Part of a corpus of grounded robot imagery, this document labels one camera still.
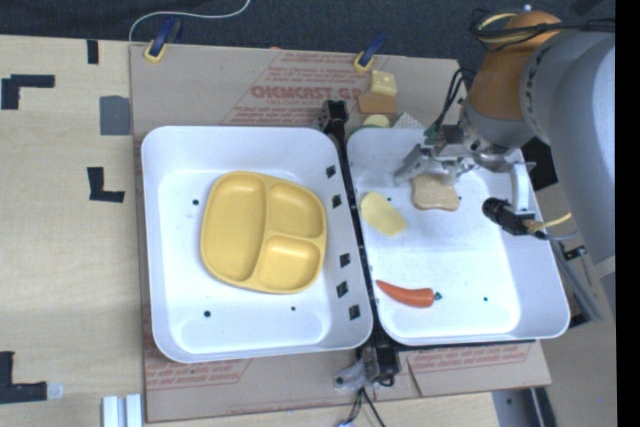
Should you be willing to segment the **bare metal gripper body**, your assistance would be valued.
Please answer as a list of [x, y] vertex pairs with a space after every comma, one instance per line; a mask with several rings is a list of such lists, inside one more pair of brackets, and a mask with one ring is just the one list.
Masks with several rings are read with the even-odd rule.
[[491, 172], [512, 168], [513, 154], [529, 142], [534, 132], [526, 124], [443, 125], [429, 146], [426, 173], [444, 173], [445, 161], [464, 160]]

